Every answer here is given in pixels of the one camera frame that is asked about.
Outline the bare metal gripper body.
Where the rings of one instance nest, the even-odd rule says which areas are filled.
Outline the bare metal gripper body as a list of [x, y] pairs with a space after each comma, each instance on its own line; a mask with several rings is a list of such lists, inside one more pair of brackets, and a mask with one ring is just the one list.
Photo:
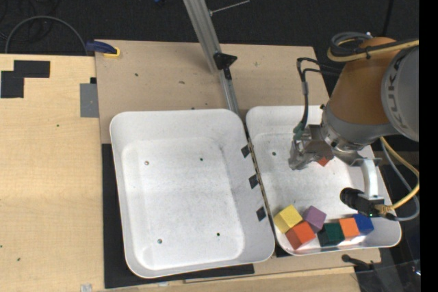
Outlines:
[[296, 142], [301, 155], [303, 152], [311, 152], [312, 162], [319, 163], [321, 166], [325, 166], [334, 158], [353, 166], [363, 158], [359, 154], [363, 145], [350, 142], [336, 133], [333, 128], [321, 124], [296, 127]]

